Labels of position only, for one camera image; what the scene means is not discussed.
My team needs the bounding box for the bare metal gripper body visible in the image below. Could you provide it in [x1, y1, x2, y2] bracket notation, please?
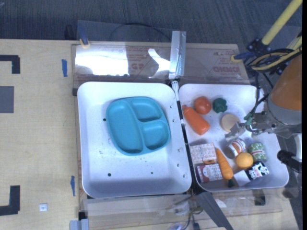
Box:
[244, 111, 302, 139]

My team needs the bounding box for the beige round biscuit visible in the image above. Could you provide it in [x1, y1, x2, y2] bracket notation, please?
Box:
[220, 113, 241, 133]

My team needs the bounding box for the orange and white can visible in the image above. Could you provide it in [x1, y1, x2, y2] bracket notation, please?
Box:
[226, 138, 247, 159]

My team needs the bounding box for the green broccoli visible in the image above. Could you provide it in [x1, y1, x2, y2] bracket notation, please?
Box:
[212, 98, 228, 114]

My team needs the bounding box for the yellow orange fruit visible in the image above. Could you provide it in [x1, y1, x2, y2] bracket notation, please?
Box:
[236, 152, 254, 170]

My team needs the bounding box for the green patterned can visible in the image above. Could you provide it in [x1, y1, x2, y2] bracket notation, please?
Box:
[247, 142, 268, 163]

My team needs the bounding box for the orange carrot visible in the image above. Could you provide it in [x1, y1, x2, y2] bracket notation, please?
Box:
[215, 148, 236, 188]

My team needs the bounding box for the orange patterned carton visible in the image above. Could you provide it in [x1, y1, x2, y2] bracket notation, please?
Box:
[189, 142, 218, 165]

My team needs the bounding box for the orange bottle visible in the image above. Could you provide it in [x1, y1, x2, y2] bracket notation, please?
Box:
[182, 104, 212, 136]

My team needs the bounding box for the red tomato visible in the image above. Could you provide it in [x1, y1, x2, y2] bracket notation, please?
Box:
[193, 96, 212, 115]

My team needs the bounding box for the black and white cow carton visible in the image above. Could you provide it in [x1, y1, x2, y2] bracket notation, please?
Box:
[244, 161, 270, 182]

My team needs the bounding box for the maroon and white carton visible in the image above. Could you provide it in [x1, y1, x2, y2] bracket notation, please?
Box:
[195, 163, 224, 184]

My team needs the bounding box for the white plastic tray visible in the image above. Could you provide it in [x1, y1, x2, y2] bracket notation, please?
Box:
[77, 81, 193, 199]
[178, 83, 290, 193]

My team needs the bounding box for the blue divided plate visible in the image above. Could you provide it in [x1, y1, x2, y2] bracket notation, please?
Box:
[105, 96, 172, 157]

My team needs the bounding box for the black cylinder on white bracket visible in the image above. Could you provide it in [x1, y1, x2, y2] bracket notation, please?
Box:
[276, 133, 302, 173]

